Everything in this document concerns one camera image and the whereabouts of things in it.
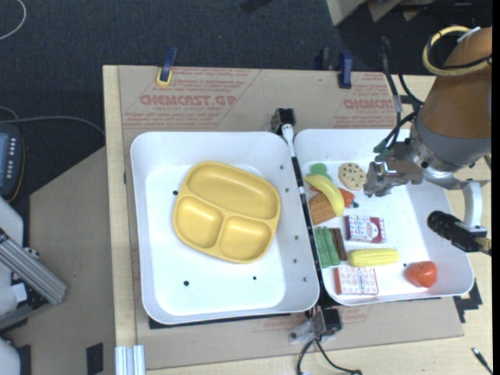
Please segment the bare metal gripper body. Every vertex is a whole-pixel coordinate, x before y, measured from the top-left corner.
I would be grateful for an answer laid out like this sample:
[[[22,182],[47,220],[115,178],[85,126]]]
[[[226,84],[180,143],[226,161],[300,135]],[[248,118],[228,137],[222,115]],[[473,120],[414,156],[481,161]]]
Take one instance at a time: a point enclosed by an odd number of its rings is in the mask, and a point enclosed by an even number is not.
[[[387,175],[394,184],[421,184],[431,180],[434,161],[433,152],[418,137],[407,137],[390,149],[385,164]]]

